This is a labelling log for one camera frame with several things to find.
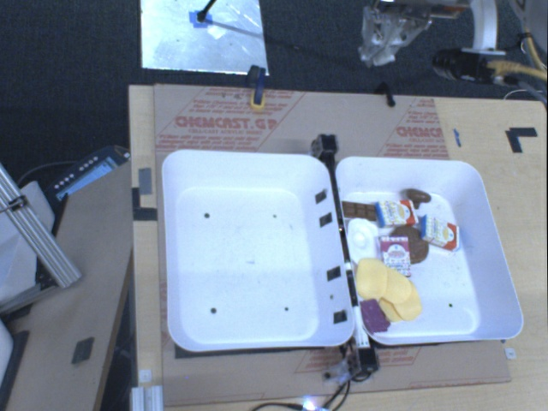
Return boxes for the brown cardboard board red print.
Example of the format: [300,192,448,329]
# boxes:
[152,83,513,407]

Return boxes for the brown chocolate bar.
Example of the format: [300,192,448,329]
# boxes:
[341,200,378,222]

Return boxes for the orange white blue carton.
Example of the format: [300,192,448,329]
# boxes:
[417,214,462,253]
[374,199,420,229]

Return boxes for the thin black and white rod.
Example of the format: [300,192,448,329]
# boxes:
[324,152,370,351]

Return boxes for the white fried egg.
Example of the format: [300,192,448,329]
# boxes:
[347,217,379,259]

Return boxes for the brown round biscuit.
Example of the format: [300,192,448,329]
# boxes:
[390,225,430,265]

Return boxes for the pink and white carton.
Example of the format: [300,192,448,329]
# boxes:
[378,235,414,278]

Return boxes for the yellow potato crisp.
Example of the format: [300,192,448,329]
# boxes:
[355,258,390,301]
[384,267,415,307]
[378,289,423,325]

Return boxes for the white plastic tray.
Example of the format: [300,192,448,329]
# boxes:
[334,156,525,347]
[161,148,357,354]

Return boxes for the purple cube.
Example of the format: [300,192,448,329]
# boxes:
[360,298,392,334]

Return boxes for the black cylinder on white bracket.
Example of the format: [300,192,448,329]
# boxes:
[431,0,509,86]

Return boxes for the black block with thin wires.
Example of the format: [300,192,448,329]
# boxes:
[322,343,381,384]
[310,133,340,161]

